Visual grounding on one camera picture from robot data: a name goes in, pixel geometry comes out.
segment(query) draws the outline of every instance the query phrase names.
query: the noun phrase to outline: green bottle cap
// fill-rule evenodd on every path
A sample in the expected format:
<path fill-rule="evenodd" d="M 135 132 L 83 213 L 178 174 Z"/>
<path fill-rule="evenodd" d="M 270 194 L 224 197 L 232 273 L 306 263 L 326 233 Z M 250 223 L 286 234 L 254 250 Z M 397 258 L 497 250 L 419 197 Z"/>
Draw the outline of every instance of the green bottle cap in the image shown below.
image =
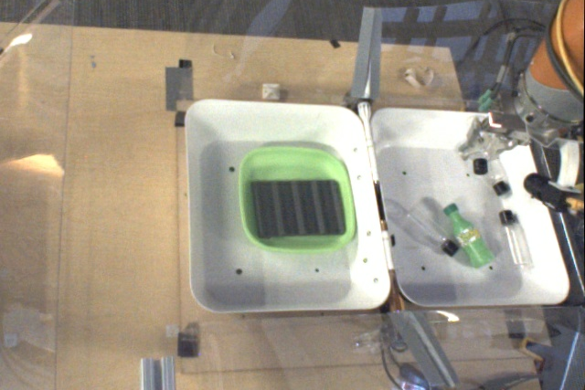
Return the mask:
<path fill-rule="evenodd" d="M 442 210 L 442 212 L 447 216 L 449 216 L 451 213 L 455 213 L 456 211 L 459 211 L 459 208 L 456 204 L 450 204 L 449 206 L 444 207 Z"/>
<path fill-rule="evenodd" d="M 470 242 L 463 248 L 463 250 L 465 250 L 469 256 L 472 267 L 476 269 L 479 269 L 483 265 L 494 260 L 494 254 L 481 238 L 476 239 L 474 242 Z"/>

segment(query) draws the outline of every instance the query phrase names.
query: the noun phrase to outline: bottle label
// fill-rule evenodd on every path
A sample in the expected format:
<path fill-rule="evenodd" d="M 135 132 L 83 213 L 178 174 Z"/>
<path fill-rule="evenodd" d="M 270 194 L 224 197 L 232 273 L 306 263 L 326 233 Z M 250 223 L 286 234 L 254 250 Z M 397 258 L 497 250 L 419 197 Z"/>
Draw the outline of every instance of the bottle label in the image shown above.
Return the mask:
<path fill-rule="evenodd" d="M 469 246 L 472 242 L 479 239 L 481 236 L 479 235 L 479 231 L 474 227 L 470 229 L 465 229 L 457 235 L 457 240 L 461 244 L 462 248 Z"/>

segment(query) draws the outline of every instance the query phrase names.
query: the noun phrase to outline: black bottle cap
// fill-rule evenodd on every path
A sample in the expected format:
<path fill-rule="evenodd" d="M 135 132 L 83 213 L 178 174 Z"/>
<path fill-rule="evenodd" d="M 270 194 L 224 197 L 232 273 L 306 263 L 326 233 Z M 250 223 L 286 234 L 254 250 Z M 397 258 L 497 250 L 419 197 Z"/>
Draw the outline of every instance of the black bottle cap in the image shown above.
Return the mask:
<path fill-rule="evenodd" d="M 473 172 L 477 175 L 487 174 L 487 160 L 485 158 L 474 159 Z"/>
<path fill-rule="evenodd" d="M 441 244 L 441 250 L 449 257 L 452 257 L 457 253 L 457 250 L 459 250 L 459 246 L 452 240 L 447 239 Z"/>
<path fill-rule="evenodd" d="M 502 226 L 510 226 L 516 222 L 516 215 L 512 212 L 512 210 L 502 210 L 500 212 L 500 223 Z"/>
<path fill-rule="evenodd" d="M 499 196 L 510 192 L 510 185 L 505 181 L 500 181 L 494 184 L 494 192 Z"/>

